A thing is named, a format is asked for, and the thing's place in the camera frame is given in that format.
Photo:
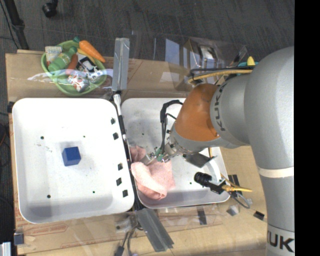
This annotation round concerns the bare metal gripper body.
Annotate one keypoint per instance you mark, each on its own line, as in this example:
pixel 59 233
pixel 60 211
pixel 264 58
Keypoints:
pixel 169 150

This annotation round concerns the dull grey metal gripper finger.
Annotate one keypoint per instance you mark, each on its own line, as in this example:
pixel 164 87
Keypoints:
pixel 147 160

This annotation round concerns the pink cloth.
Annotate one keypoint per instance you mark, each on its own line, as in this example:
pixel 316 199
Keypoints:
pixel 155 178

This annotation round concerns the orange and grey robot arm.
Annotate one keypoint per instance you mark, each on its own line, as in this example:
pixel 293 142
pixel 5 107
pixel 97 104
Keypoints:
pixel 270 112

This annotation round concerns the white plastic tray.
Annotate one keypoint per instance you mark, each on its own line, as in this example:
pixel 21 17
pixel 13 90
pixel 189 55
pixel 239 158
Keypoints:
pixel 62 117
pixel 147 117

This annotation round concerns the brown cardboard board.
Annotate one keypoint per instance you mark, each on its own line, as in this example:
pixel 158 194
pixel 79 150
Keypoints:
pixel 155 75

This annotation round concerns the blue cube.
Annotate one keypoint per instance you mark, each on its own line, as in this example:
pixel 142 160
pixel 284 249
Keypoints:
pixel 71 156

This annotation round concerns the red and white packet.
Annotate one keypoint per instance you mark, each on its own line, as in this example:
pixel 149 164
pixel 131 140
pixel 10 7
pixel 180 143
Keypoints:
pixel 78 81

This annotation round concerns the green bowl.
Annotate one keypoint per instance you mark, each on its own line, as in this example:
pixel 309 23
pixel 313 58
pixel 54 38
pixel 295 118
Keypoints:
pixel 65 90

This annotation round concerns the blue divided plate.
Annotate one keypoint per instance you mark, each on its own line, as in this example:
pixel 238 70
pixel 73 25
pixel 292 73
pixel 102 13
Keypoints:
pixel 243 65

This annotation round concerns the black and white carton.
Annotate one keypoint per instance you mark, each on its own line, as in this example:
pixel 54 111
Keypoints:
pixel 86 65

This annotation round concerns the yellow corn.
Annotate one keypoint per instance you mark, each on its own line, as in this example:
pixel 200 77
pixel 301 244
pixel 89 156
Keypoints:
pixel 250 60

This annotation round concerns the orange carrot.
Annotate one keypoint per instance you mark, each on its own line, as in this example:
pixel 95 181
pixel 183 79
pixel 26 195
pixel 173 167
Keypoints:
pixel 91 51

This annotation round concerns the red sausage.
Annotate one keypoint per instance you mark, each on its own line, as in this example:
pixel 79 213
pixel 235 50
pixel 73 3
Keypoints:
pixel 73 62

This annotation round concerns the green bottle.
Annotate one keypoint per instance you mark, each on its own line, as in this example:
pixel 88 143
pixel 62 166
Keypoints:
pixel 60 62

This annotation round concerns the black cylinder on white bracket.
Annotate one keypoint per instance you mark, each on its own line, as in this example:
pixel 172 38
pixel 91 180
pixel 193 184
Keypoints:
pixel 203 178

